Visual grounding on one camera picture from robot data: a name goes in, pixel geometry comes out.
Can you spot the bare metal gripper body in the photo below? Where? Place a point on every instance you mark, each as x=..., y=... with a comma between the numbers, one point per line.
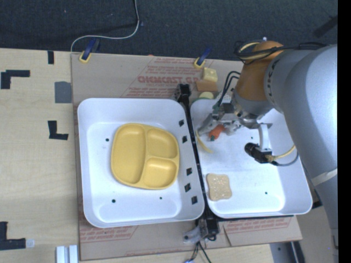
x=233, y=116

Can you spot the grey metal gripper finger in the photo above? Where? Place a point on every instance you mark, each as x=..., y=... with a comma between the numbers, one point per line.
x=232, y=127
x=208, y=125

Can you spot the orange carrot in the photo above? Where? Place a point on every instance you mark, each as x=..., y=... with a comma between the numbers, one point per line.
x=216, y=131

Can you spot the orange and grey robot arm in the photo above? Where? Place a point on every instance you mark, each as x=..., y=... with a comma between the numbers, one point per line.
x=304, y=97

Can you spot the thin black rod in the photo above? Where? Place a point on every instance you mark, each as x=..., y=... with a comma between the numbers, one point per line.
x=195, y=147

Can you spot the pale green round slice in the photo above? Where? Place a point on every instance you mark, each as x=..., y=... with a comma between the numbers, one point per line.
x=206, y=95

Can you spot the brown bread block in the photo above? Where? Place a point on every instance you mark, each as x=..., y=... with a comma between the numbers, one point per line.
x=206, y=86

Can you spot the yellow cheese block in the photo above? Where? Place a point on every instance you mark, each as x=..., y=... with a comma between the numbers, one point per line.
x=210, y=74

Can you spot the beige bread slice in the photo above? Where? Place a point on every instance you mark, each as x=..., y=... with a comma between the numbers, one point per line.
x=218, y=187

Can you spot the white plastic tray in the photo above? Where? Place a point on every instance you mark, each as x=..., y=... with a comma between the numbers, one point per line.
x=255, y=185
x=96, y=157

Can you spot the yellow divided plate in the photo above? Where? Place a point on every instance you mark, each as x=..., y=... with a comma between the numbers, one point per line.
x=137, y=155

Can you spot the brown cardboard board, red print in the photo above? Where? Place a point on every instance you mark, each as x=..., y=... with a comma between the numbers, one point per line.
x=115, y=75

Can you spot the black cylinder on white bracket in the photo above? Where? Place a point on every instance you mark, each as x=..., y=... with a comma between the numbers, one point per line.
x=257, y=152

